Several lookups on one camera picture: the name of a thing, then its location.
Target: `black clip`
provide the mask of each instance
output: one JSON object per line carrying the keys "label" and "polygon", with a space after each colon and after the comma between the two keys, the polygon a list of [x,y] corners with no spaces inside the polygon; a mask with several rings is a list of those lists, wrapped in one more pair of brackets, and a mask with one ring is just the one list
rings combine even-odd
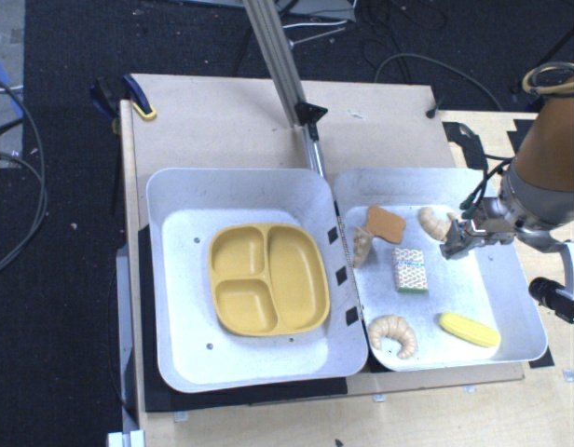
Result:
{"label": "black clip", "polygon": [[97,78],[90,87],[90,100],[96,110],[109,120],[114,134],[118,134],[119,104],[105,78]]}
{"label": "black clip", "polygon": [[309,138],[316,142],[319,139],[316,123],[328,113],[328,109],[310,104],[309,102],[299,102],[295,105],[295,112],[299,118],[299,124],[301,126],[307,126]]}

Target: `wooden table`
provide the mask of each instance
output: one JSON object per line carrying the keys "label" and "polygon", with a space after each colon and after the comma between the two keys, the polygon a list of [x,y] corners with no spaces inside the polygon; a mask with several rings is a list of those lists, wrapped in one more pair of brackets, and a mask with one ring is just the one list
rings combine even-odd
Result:
{"label": "wooden table", "polygon": [[[158,117],[145,122],[121,103],[137,424],[148,447],[187,446],[569,446],[574,445],[574,326],[540,308],[555,365],[503,363],[425,372],[360,372],[348,394],[323,400],[173,413],[144,408],[138,231],[148,224],[145,185],[158,169],[291,168],[306,164],[272,81],[136,74]],[[489,154],[511,156],[507,131],[532,114],[440,112],[429,87],[304,82],[329,108],[319,123],[327,179],[354,167],[465,167],[442,122],[467,124]],[[570,224],[559,239],[574,239]],[[562,261],[515,242],[528,280],[564,283]]]}

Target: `black carpet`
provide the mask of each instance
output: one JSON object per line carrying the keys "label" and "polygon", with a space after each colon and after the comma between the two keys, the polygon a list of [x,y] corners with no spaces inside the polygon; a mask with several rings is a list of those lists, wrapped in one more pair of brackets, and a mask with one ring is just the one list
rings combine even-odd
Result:
{"label": "black carpet", "polygon": [[[357,14],[346,32],[295,47],[302,79],[372,82],[381,61],[415,53],[479,81],[507,111],[527,108],[530,98],[511,88],[574,28],[574,0],[361,0]],[[248,27],[233,8],[26,0],[24,100],[43,138],[49,207],[0,274],[0,446],[104,445],[121,429],[109,373],[110,281],[125,236],[121,193],[110,211],[118,139],[92,107],[90,85],[104,76],[121,92],[126,73],[267,77]],[[574,61],[574,36],[551,59]],[[497,110],[475,85],[426,61],[398,59],[379,81],[432,85],[444,109]],[[32,164],[34,148],[26,130]],[[28,230],[36,197],[30,173],[0,172],[1,256]]]}

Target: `yellow divided plate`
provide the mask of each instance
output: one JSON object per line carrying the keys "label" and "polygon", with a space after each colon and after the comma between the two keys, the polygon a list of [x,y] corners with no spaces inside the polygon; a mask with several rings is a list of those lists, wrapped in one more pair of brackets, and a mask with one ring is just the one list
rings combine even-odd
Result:
{"label": "yellow divided plate", "polygon": [[330,309],[328,282],[316,242],[287,223],[228,227],[209,248],[216,314],[245,336],[306,332]]}

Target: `gray tray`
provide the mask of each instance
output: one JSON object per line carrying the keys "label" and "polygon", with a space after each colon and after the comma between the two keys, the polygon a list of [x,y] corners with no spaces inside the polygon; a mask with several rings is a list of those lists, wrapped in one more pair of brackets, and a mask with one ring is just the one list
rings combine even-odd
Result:
{"label": "gray tray", "polygon": [[[348,376],[368,346],[352,276],[335,233],[328,183],[308,169],[164,169],[146,188],[155,279],[158,367],[181,392]],[[214,310],[208,249],[231,225],[296,224],[321,252],[331,299],[329,317],[312,331],[248,337],[226,330]]]}
{"label": "gray tray", "polygon": [[[353,250],[356,225],[366,224],[367,209],[377,205],[406,220],[401,244],[375,237],[372,250],[355,282],[366,326],[375,318],[395,314],[405,317],[416,332],[418,350],[410,359],[399,359],[398,342],[385,338],[382,349],[371,348],[385,367],[394,371],[467,366],[539,358],[548,345],[536,303],[514,245],[475,249],[461,260],[447,261],[441,242],[429,237],[419,225],[418,211],[434,207],[442,218],[458,212],[458,204],[480,182],[482,173],[470,169],[354,169],[335,179],[335,197]],[[487,195],[496,193],[488,186]],[[396,247],[423,251],[428,293],[395,290],[391,261]],[[498,329],[502,341],[483,348],[460,340],[438,326],[444,311],[479,320]]]}

